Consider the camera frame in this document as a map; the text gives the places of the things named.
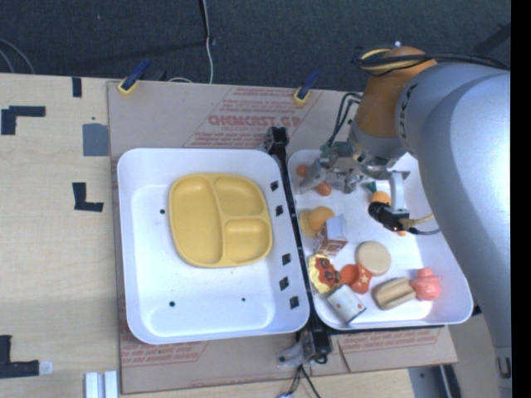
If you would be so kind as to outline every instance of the yellow divided plate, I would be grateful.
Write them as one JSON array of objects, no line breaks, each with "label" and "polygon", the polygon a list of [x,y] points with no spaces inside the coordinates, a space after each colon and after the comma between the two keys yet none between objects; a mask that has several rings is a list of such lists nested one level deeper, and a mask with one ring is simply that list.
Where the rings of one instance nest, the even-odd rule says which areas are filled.
[{"label": "yellow divided plate", "polygon": [[179,255],[199,267],[254,263],[265,258],[273,244],[261,189],[236,174],[179,178],[169,193],[169,219]]}]

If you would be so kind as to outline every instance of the white tray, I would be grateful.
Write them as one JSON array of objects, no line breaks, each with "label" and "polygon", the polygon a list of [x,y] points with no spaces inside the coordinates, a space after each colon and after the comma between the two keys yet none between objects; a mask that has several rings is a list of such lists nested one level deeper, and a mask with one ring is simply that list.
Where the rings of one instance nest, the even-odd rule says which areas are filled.
[{"label": "white tray", "polygon": [[[198,268],[179,257],[168,193],[175,180],[199,172],[239,174],[261,188],[273,230],[273,245],[263,260]],[[139,340],[160,344],[259,336],[305,325],[308,294],[275,159],[253,149],[137,148],[120,158],[117,173],[126,314]]]},{"label": "white tray", "polygon": [[[467,320],[473,308],[469,285],[443,235],[441,233],[435,235],[408,233],[405,236],[399,236],[398,233],[385,229],[368,214],[371,195],[363,184],[359,184],[357,189],[350,194],[343,193],[339,188],[333,189],[327,197],[320,196],[315,190],[300,194],[299,183],[302,179],[295,170],[300,164],[311,165],[318,156],[317,150],[296,152],[288,162],[288,169],[297,215],[303,210],[328,206],[336,216],[344,214],[346,218],[348,244],[336,256],[331,257],[334,267],[340,270],[346,264],[354,264],[354,251],[366,240],[379,241],[387,247],[392,256],[389,271],[384,275],[374,276],[370,282],[370,290],[365,294],[358,294],[359,300],[367,307],[367,310],[349,324],[345,324],[331,308],[326,298],[313,289],[315,309],[323,322],[338,330],[353,330],[454,324]],[[393,167],[393,170],[411,172],[404,182],[404,199],[411,218],[422,218],[431,214],[421,185],[416,159],[406,155]],[[377,183],[383,190],[385,184]],[[418,226],[419,230],[424,231],[436,228],[437,224],[434,220]],[[302,231],[300,235],[304,254],[310,257],[314,254],[314,239]],[[413,280],[417,270],[422,267],[430,267],[433,274],[441,276],[442,294],[438,299],[435,301],[413,299],[389,310],[381,310],[377,306],[371,293],[375,286],[395,277],[404,276]]]}]

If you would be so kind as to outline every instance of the toy bread roll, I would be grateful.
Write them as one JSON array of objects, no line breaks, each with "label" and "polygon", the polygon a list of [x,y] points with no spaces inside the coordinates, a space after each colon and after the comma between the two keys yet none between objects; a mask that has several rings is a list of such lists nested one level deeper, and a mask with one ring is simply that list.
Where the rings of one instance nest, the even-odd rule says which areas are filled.
[{"label": "toy bread roll", "polygon": [[395,308],[417,296],[405,277],[389,280],[374,289],[374,298],[381,309]]}]

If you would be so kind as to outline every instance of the toy milk carton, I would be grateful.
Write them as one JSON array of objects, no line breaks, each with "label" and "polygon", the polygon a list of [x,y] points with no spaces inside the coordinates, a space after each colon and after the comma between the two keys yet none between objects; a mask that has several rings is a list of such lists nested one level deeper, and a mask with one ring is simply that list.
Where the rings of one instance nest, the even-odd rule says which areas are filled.
[{"label": "toy milk carton", "polygon": [[342,215],[329,218],[317,232],[315,253],[335,256],[347,244],[344,235],[346,220]]}]

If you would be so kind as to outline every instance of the orange toy food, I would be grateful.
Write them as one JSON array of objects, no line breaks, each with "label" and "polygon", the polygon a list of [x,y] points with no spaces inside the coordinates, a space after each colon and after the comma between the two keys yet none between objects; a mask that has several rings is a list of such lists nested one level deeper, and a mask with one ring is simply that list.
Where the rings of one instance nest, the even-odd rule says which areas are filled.
[{"label": "orange toy food", "polygon": [[347,284],[357,294],[365,294],[373,274],[361,264],[346,264],[341,271],[339,284]]},{"label": "orange toy food", "polygon": [[299,177],[306,177],[306,173],[308,172],[308,165],[300,164],[295,171],[297,172],[297,175]]},{"label": "orange toy food", "polygon": [[332,193],[332,187],[327,182],[321,182],[317,185],[315,190],[321,195],[321,196],[328,196],[330,193]]},{"label": "orange toy food", "polygon": [[339,272],[341,273],[339,284],[352,284],[359,276],[358,266],[356,264],[346,264]]},{"label": "orange toy food", "polygon": [[391,205],[391,197],[386,192],[376,190],[371,197],[372,202],[383,202]]},{"label": "orange toy food", "polygon": [[323,224],[329,219],[335,217],[334,211],[327,206],[317,206],[308,214],[309,228],[313,231],[319,231]]}]

